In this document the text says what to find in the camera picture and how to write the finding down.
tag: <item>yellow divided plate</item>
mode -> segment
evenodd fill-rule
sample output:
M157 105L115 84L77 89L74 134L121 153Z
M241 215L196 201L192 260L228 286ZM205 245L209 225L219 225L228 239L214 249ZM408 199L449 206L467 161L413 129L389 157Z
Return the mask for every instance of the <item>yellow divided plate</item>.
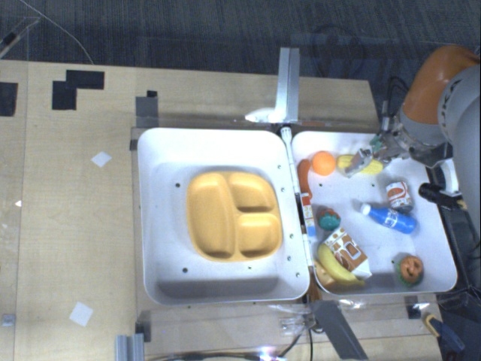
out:
M212 171L187 189L187 223L195 249L213 261L261 259L282 243L279 205L262 177Z

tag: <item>blue bottle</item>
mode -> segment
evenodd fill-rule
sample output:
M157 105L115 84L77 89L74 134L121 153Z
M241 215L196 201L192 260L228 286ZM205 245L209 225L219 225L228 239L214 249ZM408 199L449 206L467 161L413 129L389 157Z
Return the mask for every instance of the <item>blue bottle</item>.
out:
M416 220L408 215L398 213L391 208L373 208L368 203L363 203L361 212L369 215L380 225L396 229L404 234L410 234L416 227Z

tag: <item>brown donut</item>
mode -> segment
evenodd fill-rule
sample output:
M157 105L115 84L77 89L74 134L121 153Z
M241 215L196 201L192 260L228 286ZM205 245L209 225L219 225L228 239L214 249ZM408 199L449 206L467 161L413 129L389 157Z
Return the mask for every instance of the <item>brown donut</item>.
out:
M410 284L414 284L422 275L424 266L417 256L406 256L399 265L401 277Z

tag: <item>chocolate milk carton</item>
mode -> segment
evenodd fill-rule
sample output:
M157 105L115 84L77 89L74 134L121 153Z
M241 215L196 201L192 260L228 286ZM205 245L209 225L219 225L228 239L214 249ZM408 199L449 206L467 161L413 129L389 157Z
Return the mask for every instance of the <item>chocolate milk carton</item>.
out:
M357 278L365 280L372 275L368 256L342 227L335 229L324 243L334 253L337 261Z

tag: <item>yellow connector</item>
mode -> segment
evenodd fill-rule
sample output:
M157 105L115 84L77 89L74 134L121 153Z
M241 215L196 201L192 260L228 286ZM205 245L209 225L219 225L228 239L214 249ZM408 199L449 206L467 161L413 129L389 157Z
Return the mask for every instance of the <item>yellow connector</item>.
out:
M351 160L354 155L341 155L337 158L337 167L346 168L351 164ZM379 160L371 160L371 163L367 167L364 167L360 172L362 174L375 175L379 174L383 170L383 164Z

